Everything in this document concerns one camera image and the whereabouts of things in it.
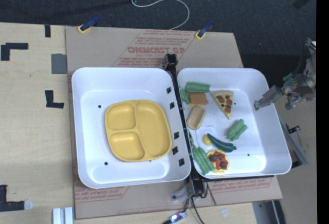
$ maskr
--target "yellow divided tray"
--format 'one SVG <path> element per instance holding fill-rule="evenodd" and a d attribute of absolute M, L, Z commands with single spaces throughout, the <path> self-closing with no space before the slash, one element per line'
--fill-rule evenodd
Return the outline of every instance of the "yellow divided tray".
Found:
<path fill-rule="evenodd" d="M 166 115 L 153 101 L 111 105 L 105 113 L 105 127 L 109 146 L 122 161 L 154 160 L 165 156 L 172 146 Z"/>

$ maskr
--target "toy pizza slice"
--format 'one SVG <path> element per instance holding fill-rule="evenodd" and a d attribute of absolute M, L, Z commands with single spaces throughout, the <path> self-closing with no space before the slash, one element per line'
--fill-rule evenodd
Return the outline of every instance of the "toy pizza slice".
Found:
<path fill-rule="evenodd" d="M 212 97 L 219 105 L 220 109 L 225 113 L 228 119 L 231 119 L 233 92 L 230 90 L 218 90 L 211 93 Z"/>

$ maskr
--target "cardboard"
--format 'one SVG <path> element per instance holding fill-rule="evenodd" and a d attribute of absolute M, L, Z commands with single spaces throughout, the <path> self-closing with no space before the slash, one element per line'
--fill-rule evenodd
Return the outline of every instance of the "cardboard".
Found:
<path fill-rule="evenodd" d="M 177 72 L 187 67 L 242 68 L 233 33 L 207 32 L 202 40 L 193 31 L 93 27 L 80 34 L 66 27 L 68 91 L 74 167 L 76 219 L 182 209 L 171 193 L 185 181 L 90 189 L 79 180 L 72 104 L 71 76 L 82 67 L 161 67 L 167 53 L 177 55 Z M 210 194 L 197 199 L 198 207 L 280 199 L 277 178 L 210 182 Z"/>

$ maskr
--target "blue and yellow clamp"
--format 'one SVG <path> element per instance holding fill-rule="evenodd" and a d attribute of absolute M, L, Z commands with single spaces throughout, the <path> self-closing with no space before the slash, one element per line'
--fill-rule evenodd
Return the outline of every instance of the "blue and yellow clamp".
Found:
<path fill-rule="evenodd" d="M 90 27 L 96 26 L 97 23 L 102 19 L 101 16 L 94 16 L 90 20 L 86 21 L 84 24 L 78 27 L 78 31 L 81 34 L 85 34 L 90 31 Z"/>
<path fill-rule="evenodd" d="M 212 22 L 213 20 L 210 20 L 207 24 L 204 25 L 204 27 L 202 29 L 200 29 L 196 34 L 195 34 L 195 38 L 197 40 L 202 40 L 205 35 L 206 35 L 206 31 L 210 31 L 212 29 Z"/>

